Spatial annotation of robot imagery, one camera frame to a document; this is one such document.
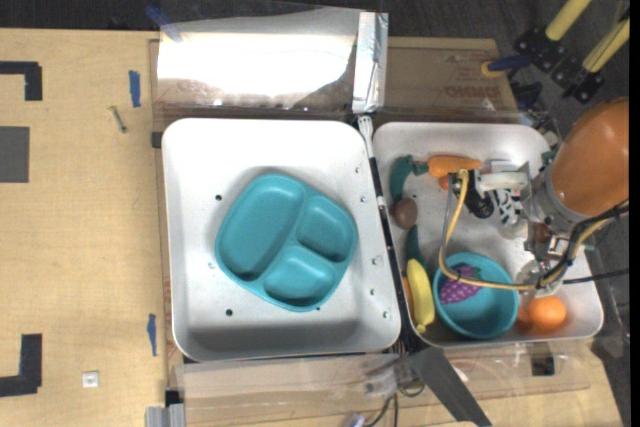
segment gray square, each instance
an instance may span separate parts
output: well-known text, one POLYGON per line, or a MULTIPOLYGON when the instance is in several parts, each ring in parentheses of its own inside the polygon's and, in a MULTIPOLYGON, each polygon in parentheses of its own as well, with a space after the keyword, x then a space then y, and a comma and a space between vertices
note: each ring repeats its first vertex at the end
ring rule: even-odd
POLYGON ((29 127, 0 127, 0 183, 29 182, 29 127))

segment yellow banana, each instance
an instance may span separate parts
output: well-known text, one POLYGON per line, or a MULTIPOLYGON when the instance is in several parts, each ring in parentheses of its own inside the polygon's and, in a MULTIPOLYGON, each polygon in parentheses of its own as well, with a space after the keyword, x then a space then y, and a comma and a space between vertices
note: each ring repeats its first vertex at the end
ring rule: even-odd
POLYGON ((407 279, 413 296, 413 321, 418 333, 424 333, 436 318, 431 283, 424 267, 412 258, 407 262, 407 279))

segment screw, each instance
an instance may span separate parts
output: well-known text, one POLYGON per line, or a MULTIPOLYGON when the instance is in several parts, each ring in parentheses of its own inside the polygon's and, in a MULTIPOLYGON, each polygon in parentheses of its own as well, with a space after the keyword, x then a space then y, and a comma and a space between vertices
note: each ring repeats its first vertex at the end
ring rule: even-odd
POLYGON ((127 127, 124 126, 124 123, 122 122, 122 119, 120 118, 120 114, 118 114, 118 109, 116 109, 112 105, 111 107, 109 107, 109 110, 113 114, 113 117, 115 118, 116 123, 118 123, 118 130, 120 130, 120 132, 125 134, 127 132, 127 127))

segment white tray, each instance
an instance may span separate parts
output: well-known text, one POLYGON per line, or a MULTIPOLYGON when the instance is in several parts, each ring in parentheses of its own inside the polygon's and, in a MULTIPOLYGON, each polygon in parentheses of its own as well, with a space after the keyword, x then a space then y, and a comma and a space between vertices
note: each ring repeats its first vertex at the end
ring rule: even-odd
POLYGON ((380 351, 401 320, 364 141, 333 121, 183 119, 162 139, 173 332, 197 361, 380 351), (217 267, 214 243, 254 178, 284 172, 341 204, 359 243, 319 310, 268 303, 217 267))
MULTIPOLYGON (((378 160, 385 200, 389 206, 392 204, 389 190, 391 167, 398 157, 412 155, 418 160, 426 160, 433 154, 458 154, 483 162, 506 160, 516 167, 528 162, 531 173, 535 174, 542 166, 542 153, 548 150, 546 140, 537 131, 522 125, 387 123, 374 135, 374 152, 378 160)), ((418 204, 420 250, 426 258, 429 274, 433 278, 442 237, 447 193, 430 175, 414 176, 412 174, 407 178, 404 194, 413 196, 418 204)), ((390 224, 396 254, 401 268, 404 268, 407 232, 399 228, 393 220, 390 220, 390 224)), ((524 237, 507 239, 501 235, 497 213, 489 219, 480 220, 465 208, 449 243, 448 254, 463 250, 484 254, 505 267, 515 279, 520 268, 533 259, 532 254, 523 249, 523 243, 524 237)), ((590 274, 584 252, 580 250, 575 264, 569 269, 566 277, 582 277, 590 274)), ((453 347, 588 338, 596 335, 602 327, 604 315, 595 284, 587 282, 565 285, 557 294, 567 306, 568 322, 562 328, 545 336, 525 336, 513 328, 500 338, 488 342, 474 342, 461 338, 437 321, 427 328, 423 338, 432 345, 453 347)))

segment wooden table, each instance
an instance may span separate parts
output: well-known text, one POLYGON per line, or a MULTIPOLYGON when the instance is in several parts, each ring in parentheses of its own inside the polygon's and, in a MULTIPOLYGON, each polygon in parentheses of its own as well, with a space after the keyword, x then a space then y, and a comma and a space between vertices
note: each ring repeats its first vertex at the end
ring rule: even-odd
MULTIPOLYGON (((149 43, 155 32, 0 29, 0 60, 37 61, 43 100, 0 75, 0 126, 30 127, 28 183, 0 183, 0 376, 42 334, 37 394, 0 398, 1 426, 144 425, 167 382, 149 43), (129 71, 140 73, 134 108, 129 71), (126 133, 108 110, 116 106, 126 133), (155 315, 157 356, 147 332, 155 315), (98 371, 98 387, 83 387, 98 371)), ((588 389, 483 400, 496 425, 620 425, 602 364, 588 389)), ((451 422, 440 405, 401 425, 451 422)), ((270 426, 341 425, 344 415, 270 426)))

